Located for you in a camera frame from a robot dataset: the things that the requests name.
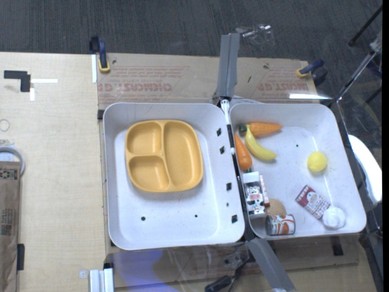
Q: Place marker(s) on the brown cardboard board red print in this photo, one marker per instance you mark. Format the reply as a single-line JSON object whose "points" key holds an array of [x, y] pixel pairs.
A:
{"points": [[194, 78]]}

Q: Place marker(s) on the orange divided plate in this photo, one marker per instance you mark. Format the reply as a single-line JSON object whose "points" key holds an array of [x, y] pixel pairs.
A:
{"points": [[182, 151]]}

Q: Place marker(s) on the white plastic tray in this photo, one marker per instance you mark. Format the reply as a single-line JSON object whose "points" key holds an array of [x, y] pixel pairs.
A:
{"points": [[291, 181], [182, 217]]}

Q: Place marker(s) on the orange and white can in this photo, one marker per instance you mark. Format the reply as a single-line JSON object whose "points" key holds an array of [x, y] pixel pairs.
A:
{"points": [[280, 224]]}

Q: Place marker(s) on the brown paper bag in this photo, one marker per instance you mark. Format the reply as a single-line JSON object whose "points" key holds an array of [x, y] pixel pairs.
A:
{"points": [[9, 224]]}

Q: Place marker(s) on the yellow lemon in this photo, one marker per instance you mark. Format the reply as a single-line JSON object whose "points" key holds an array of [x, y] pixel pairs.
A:
{"points": [[317, 161]]}

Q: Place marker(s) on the yellow banana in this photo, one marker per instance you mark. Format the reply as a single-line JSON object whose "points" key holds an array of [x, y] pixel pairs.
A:
{"points": [[258, 151]]}

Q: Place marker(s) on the orange carrot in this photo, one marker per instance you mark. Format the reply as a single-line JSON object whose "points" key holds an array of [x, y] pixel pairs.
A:
{"points": [[242, 155], [264, 128]]}

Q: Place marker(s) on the white cow print milk carton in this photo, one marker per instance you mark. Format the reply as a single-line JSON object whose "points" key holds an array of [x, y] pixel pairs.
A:
{"points": [[254, 195]]}

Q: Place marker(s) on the brown round bread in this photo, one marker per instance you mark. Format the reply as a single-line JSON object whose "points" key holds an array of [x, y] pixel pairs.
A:
{"points": [[276, 208]]}

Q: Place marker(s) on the red and white carton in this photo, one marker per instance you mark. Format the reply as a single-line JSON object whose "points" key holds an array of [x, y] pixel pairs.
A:
{"points": [[313, 202]]}

